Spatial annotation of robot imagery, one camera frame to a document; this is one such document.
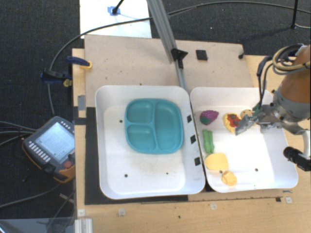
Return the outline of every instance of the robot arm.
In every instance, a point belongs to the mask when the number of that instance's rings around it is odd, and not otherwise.
[[[261,74],[267,61],[272,60],[264,73],[263,85]],[[278,75],[285,75],[281,85],[274,94],[273,102],[262,105],[265,90],[266,73],[272,67]],[[310,119],[310,45],[293,45],[280,49],[273,57],[266,57],[259,65],[260,101],[253,108],[251,116],[244,116],[235,129],[238,135],[249,129],[254,123],[260,125],[261,133],[272,127],[284,128],[294,135],[302,135],[304,152],[287,147],[284,155],[305,171],[310,171],[310,130],[305,130],[298,122]]]

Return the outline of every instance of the wooden table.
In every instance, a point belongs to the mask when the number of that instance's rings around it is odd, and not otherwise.
[[[73,55],[84,56],[84,50],[74,49]],[[263,56],[245,56],[254,87],[258,86],[256,70]],[[268,90],[277,88],[283,77],[268,74]],[[73,101],[84,95],[85,71],[73,67]],[[79,111],[79,117],[85,117]],[[310,128],[310,122],[302,123]],[[158,232],[211,232],[211,233],[292,233],[309,232],[311,228],[310,173],[298,169],[298,185],[282,193],[281,202],[275,198],[218,200],[170,203],[127,203],[114,205],[85,205],[85,134],[84,125],[75,126],[76,141],[76,202],[78,216],[93,219],[95,233],[158,233]],[[290,146],[303,149],[301,136],[285,133]],[[125,209],[125,215],[119,215]]]

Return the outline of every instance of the blue plate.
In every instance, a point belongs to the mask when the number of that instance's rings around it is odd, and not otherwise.
[[[181,114],[170,101],[133,100],[126,107],[124,121],[127,143],[138,152],[168,154],[183,143]]]

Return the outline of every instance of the white power strip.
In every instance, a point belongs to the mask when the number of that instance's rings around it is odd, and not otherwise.
[[[93,220],[91,218],[80,218],[74,221],[75,233],[93,233]]]

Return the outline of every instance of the dark carpet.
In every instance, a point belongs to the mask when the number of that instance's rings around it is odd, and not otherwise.
[[[163,0],[167,12],[207,2],[233,0]],[[294,0],[239,0],[294,7]],[[298,8],[310,11],[310,0]],[[310,44],[310,30],[291,29],[291,9],[226,3],[200,7],[170,19],[176,39],[243,44],[246,54],[270,55],[295,43]],[[310,26],[310,14],[298,12],[297,24]],[[39,128],[51,117],[47,87],[40,73],[58,50],[79,32],[79,0],[0,0],[0,120]],[[152,23],[152,35],[158,37]],[[77,40],[61,54],[54,70],[68,71],[65,57]],[[52,86],[56,114],[73,119],[71,90]],[[0,136],[0,143],[9,137]],[[25,158],[21,140],[0,148],[0,206],[47,191],[57,185]],[[32,201],[0,209],[0,218],[53,217],[69,195],[73,182]],[[70,216],[68,203],[58,216]]]

